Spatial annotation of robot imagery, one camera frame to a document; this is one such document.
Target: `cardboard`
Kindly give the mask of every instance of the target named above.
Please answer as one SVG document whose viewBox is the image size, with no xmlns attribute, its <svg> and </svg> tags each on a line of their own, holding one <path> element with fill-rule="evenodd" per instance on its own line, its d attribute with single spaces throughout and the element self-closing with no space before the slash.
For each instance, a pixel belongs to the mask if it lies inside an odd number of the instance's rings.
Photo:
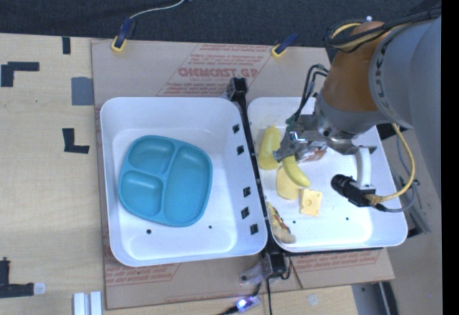
<svg viewBox="0 0 459 315">
<path fill-rule="evenodd" d="M 326 51 L 289 47 L 282 57 L 274 58 L 269 46 L 130 41 L 121 53 L 115 53 L 110 45 L 111 40 L 92 41 L 107 309 L 252 293 L 252 286 L 240 284 L 239 274 L 253 267 L 258 255 L 142 268 L 126 267 L 113 257 L 108 243 L 100 108 L 119 96 L 219 97 L 225 94 L 231 77 L 247 79 L 248 103 L 263 96 L 298 96 L 310 66 L 329 66 Z M 385 249 L 303 255 L 291 260 L 295 275 L 287 281 L 275 281 L 271 291 L 394 278 Z"/>
</svg>

